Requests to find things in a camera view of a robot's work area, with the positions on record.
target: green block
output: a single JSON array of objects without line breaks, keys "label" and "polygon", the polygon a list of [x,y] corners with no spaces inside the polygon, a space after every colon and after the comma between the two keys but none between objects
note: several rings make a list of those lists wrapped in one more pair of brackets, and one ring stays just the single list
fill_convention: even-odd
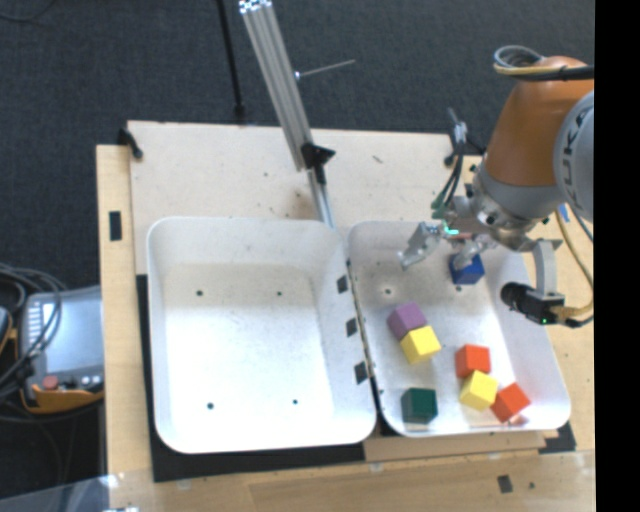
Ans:
[{"label": "green block", "polygon": [[402,394],[402,419],[407,423],[429,423],[438,415],[433,389],[409,388]]}]

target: yellow block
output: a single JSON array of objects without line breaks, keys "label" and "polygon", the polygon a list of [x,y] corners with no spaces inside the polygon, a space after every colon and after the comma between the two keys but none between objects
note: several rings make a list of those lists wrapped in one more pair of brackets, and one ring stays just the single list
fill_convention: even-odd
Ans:
[{"label": "yellow block", "polygon": [[498,381],[480,370],[474,370],[462,385],[460,402],[483,411],[496,401]]},{"label": "yellow block", "polygon": [[426,361],[442,348],[430,325],[409,331],[400,340],[400,346],[410,364]]}]

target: cube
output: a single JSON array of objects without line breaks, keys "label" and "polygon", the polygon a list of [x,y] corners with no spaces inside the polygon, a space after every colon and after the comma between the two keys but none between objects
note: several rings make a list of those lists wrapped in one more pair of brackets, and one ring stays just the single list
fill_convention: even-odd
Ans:
[{"label": "cube", "polygon": [[460,402],[478,411],[484,411],[496,400],[498,381],[479,370],[471,372],[462,385]]},{"label": "cube", "polygon": [[429,423],[438,415],[438,402],[433,389],[409,388],[400,399],[402,419],[407,423]]},{"label": "cube", "polygon": [[506,422],[518,414],[522,409],[531,403],[517,382],[509,384],[496,394],[496,400],[491,406],[491,410],[502,422]]},{"label": "cube", "polygon": [[398,341],[412,329],[427,325],[427,319],[415,302],[397,306],[387,317],[387,325]]},{"label": "cube", "polygon": [[480,259],[480,255],[476,254],[471,263],[460,270],[457,270],[453,266],[453,260],[456,255],[454,254],[449,258],[449,272],[451,272],[451,279],[454,284],[475,284],[484,275],[484,265]]},{"label": "cube", "polygon": [[430,325],[409,331],[400,341],[400,346],[409,364],[426,361],[442,349]]},{"label": "cube", "polygon": [[464,379],[473,370],[491,373],[491,354],[489,347],[467,343],[455,353],[456,376]]}]

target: empty white tray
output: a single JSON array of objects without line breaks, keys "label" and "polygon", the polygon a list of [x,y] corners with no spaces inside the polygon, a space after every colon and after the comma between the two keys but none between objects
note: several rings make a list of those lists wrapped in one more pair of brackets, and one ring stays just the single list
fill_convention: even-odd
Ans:
[{"label": "empty white tray", "polygon": [[[407,247],[417,223],[364,222],[349,232],[352,277],[365,340],[376,378],[381,412],[409,437],[552,430],[569,419],[571,403],[545,327],[510,311],[500,299],[509,281],[529,284],[521,254],[503,247],[481,259],[485,276],[473,285],[453,284],[448,268],[454,254],[442,241],[427,259],[402,270],[398,252]],[[429,361],[409,364],[387,326],[393,309],[416,302],[442,346]],[[459,401],[462,380],[454,354],[466,343],[488,346],[491,376],[500,387],[517,381],[531,405],[502,424],[490,409],[477,411]],[[409,387],[434,389],[438,415],[427,424],[405,423],[401,396]]]},{"label": "empty white tray", "polygon": [[376,410],[356,371],[364,347],[335,231],[165,218],[149,230],[147,259],[155,422],[169,447],[254,451],[370,434]]}]

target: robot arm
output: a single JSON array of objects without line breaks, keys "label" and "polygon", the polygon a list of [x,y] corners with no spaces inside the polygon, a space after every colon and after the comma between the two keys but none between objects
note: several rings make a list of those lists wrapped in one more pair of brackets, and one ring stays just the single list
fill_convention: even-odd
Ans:
[{"label": "robot arm", "polygon": [[[553,251],[561,241],[531,240],[527,234],[565,202],[576,216],[593,222],[594,68],[519,46],[499,49],[494,61],[499,73],[517,83],[473,182],[465,195],[454,196],[462,161],[458,151],[451,178],[432,204],[441,226],[419,226],[399,253],[400,262],[406,270],[427,257],[434,239],[462,246],[454,260],[457,269],[497,244],[533,252],[536,288],[508,283],[502,300],[537,323],[572,325],[562,309],[564,297],[555,289]],[[455,155],[467,140],[466,125],[453,120]]]}]

